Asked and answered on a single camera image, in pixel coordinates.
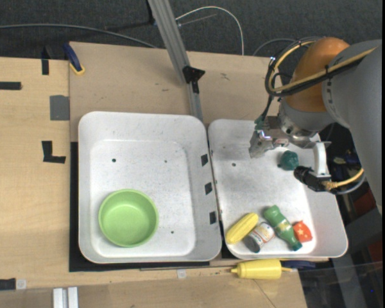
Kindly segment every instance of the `black mat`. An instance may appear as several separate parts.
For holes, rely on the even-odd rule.
[[[70,182],[70,252],[69,271],[108,271],[139,268],[200,267],[209,262],[142,262],[125,264],[95,264],[87,260],[78,246],[78,143],[71,143]]]

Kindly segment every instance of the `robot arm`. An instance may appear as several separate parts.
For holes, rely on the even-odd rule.
[[[351,131],[381,211],[382,41],[349,46],[336,38],[315,40],[298,63],[291,82],[274,89],[271,75],[279,66],[279,57],[277,60],[269,70],[266,88],[270,95],[282,98],[279,113],[256,120],[250,156],[261,157],[289,143],[313,148],[320,142],[318,132],[337,122]]]

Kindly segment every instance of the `yellow corn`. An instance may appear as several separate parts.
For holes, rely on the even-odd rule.
[[[258,224],[258,214],[254,212],[247,213],[227,232],[225,241],[227,244],[236,244],[246,237]]]

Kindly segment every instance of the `small can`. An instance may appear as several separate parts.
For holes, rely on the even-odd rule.
[[[246,236],[244,243],[252,252],[258,253],[274,237],[275,232],[271,225],[262,222]]]

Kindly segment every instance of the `green bowl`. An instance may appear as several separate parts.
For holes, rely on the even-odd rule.
[[[154,202],[144,193],[121,189],[104,199],[98,222],[108,240],[131,248],[151,239],[157,230],[158,212]]]

